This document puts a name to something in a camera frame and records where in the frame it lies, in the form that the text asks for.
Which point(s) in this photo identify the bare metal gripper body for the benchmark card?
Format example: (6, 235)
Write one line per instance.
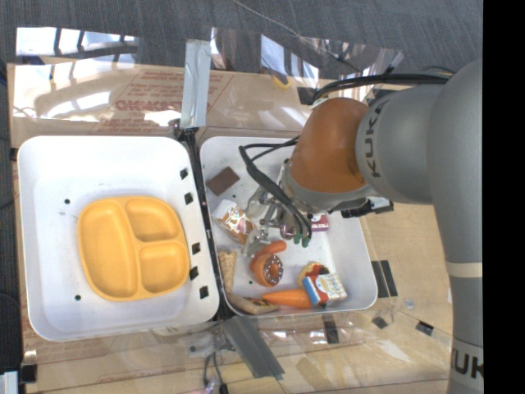
(274, 209)

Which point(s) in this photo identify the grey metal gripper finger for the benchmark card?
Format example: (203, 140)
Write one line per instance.
(257, 241)

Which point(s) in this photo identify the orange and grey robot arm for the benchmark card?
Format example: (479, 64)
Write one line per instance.
(414, 150)

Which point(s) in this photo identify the orange sausage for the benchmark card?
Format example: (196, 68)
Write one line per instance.
(271, 247)

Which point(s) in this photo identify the orange doughnut with brown icing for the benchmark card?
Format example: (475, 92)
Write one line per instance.
(268, 270)

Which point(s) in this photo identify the clear packet with orange print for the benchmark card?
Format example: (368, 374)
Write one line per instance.
(231, 220)

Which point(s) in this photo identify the beige waffle cone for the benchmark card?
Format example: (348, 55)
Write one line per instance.
(227, 267)

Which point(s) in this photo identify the pink carton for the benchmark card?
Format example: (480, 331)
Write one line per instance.
(320, 222)

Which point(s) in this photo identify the yellow and red round biscuit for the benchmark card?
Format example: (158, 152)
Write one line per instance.
(308, 269)

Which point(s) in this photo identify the brown square biscuit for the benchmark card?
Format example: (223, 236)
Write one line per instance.
(222, 181)

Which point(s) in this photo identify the beige pizza slice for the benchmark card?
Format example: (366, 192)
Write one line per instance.
(250, 305)

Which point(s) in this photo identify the orange carrot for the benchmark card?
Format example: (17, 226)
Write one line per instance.
(289, 298)

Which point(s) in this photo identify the blue red and white carton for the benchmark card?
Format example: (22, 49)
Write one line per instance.
(328, 289)

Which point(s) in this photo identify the white plastic tray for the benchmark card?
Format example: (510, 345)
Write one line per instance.
(53, 187)
(352, 261)

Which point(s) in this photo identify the brown cardboard board red print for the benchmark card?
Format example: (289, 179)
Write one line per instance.
(254, 97)

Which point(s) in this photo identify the yellow divided plate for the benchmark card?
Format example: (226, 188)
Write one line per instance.
(110, 248)

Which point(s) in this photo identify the black cylinder on white bracket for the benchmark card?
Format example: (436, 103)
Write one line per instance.
(366, 207)

